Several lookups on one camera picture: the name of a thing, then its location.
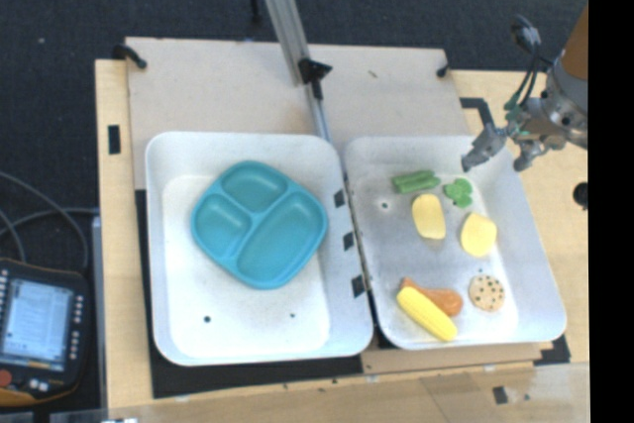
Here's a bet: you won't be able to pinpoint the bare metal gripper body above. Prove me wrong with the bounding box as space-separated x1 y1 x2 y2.
509 89 590 151

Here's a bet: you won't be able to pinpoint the green broccoli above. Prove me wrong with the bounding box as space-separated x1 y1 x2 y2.
443 177 475 210

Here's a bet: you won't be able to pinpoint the green beans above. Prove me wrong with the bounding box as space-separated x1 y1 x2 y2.
390 168 442 195

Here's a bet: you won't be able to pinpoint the yellow lemon wedge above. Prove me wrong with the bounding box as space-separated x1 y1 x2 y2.
460 211 498 260

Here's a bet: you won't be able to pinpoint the yellow potato slice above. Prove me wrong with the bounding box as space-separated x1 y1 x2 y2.
410 192 448 242

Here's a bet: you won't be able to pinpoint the white plastic tray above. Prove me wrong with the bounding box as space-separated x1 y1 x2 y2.
144 130 375 368
342 134 569 352

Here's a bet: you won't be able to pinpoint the tan chocolate chip biscuit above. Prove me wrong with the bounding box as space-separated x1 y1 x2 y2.
468 273 507 314

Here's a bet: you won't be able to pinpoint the orange chicken drumstick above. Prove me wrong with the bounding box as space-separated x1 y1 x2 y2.
399 276 465 318

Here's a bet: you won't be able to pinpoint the thin black and white rod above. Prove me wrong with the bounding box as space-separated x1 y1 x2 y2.
308 81 375 297

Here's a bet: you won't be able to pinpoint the yellow corn cob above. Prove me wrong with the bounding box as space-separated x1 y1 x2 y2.
395 285 459 344

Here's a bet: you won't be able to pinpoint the blue divided plate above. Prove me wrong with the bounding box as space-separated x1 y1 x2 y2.
189 159 330 291

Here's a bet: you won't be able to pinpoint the pale cardboard board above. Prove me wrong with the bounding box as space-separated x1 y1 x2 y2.
123 36 557 375

